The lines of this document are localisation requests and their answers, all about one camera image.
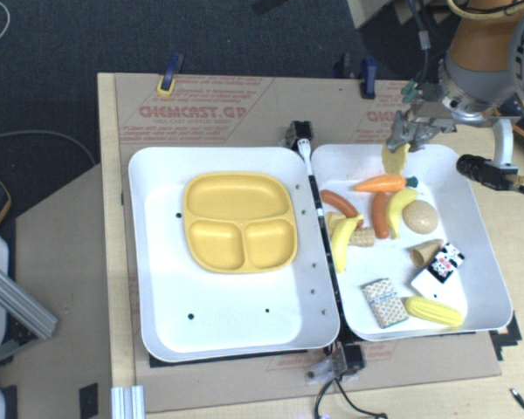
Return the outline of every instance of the metal bracket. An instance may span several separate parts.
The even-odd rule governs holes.
[[[111,388],[112,419],[145,419],[146,403],[142,385]]]
[[[27,294],[13,279],[0,271],[0,306],[32,333],[35,340],[48,340],[58,320]],[[0,361],[12,356],[23,344],[9,340],[0,346]]]
[[[324,360],[307,368],[305,381],[307,385],[324,384],[336,377],[355,375],[366,366],[361,346],[338,346]]]

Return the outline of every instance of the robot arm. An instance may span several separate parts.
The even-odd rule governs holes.
[[[524,0],[471,0],[466,9],[448,1],[463,19],[439,65],[438,84],[411,81],[404,88],[410,109],[396,114],[386,145],[394,151],[409,143],[416,151],[457,124],[491,127],[493,159],[464,155],[458,170],[492,189],[524,192],[511,160],[512,125],[520,117],[496,113],[515,94],[524,103]]]

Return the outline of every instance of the black cable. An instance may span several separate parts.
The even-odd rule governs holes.
[[[444,48],[448,48],[448,46],[450,45],[450,40],[443,38],[443,36],[439,34],[438,24],[437,23],[433,24],[432,16],[429,13],[429,11],[427,10],[427,6],[425,5],[424,0],[417,0],[417,1],[419,2],[420,10],[423,13],[423,20],[424,20],[424,24],[427,27],[427,30],[430,31],[438,39],[438,41]]]
[[[452,0],[452,1],[454,2],[454,4],[460,10],[466,11],[466,12],[473,12],[475,14],[493,14],[494,12],[499,12],[499,11],[502,11],[502,10],[510,10],[514,6],[518,6],[519,4],[523,4],[524,3],[524,0],[515,0],[512,3],[505,4],[505,5],[502,5],[502,6],[496,6],[494,8],[481,9],[481,8],[472,8],[472,7],[468,7],[468,6],[463,6],[463,5],[459,4],[456,0]]]
[[[5,134],[0,134],[0,139],[2,138],[8,138],[11,136],[19,136],[19,135],[51,135],[56,136],[59,138],[62,138],[64,140],[68,140],[81,148],[89,158],[89,161],[92,163],[93,166],[95,166],[96,161],[93,158],[93,154],[89,151],[88,148],[86,148],[82,143],[80,143],[78,140],[72,138],[69,135],[61,134],[60,132],[54,132],[52,130],[17,130],[15,132],[6,132]]]
[[[321,390],[316,396],[316,401],[314,402],[314,419],[321,419],[321,414],[318,412],[318,407],[321,404],[322,397],[324,397],[324,394],[326,394],[332,383],[334,383],[334,379],[327,381],[324,385],[322,385]]]
[[[354,409],[355,411],[358,411],[359,413],[362,413],[367,416],[371,416],[374,419],[388,419],[388,416],[386,413],[372,413],[370,411],[366,411],[364,409],[358,408],[352,401],[349,399],[347,393],[344,391],[343,387],[340,384],[340,379],[335,378],[331,381],[326,382],[324,385],[322,385],[321,390],[319,391],[318,395],[316,396],[316,401],[314,402],[314,419],[321,419],[321,414],[319,413],[319,406],[321,405],[322,397],[324,397],[324,394],[328,391],[332,383],[334,383],[338,386],[340,389],[341,394],[343,395],[344,399],[348,402],[349,406]]]
[[[340,379],[336,378],[334,379],[335,384],[340,389],[341,394],[343,395],[344,399],[348,402],[348,404],[351,406],[352,409],[355,411],[358,411],[359,413],[363,413],[364,415],[374,417],[375,419],[388,419],[388,416],[386,413],[372,413],[370,411],[366,411],[364,409],[357,408],[357,406],[349,399],[347,393],[343,390],[343,387],[340,384]]]
[[[417,11],[417,8],[416,8],[416,0],[405,0],[406,4],[408,5],[408,8],[410,9],[411,11],[411,15],[413,16],[413,19],[417,25],[417,30],[419,33],[422,33],[422,32],[427,32],[427,30],[425,29],[425,25],[424,25],[424,22],[421,18],[421,16],[419,15],[419,12]],[[415,77],[415,81],[417,82],[418,85],[420,84],[423,84],[425,82],[425,79],[427,77],[427,70],[429,68],[429,48],[431,48],[431,46],[427,46],[424,48],[423,46],[423,43],[422,43],[422,50],[424,52],[424,64],[423,64],[423,68],[419,71],[419,73],[417,74],[417,76]]]

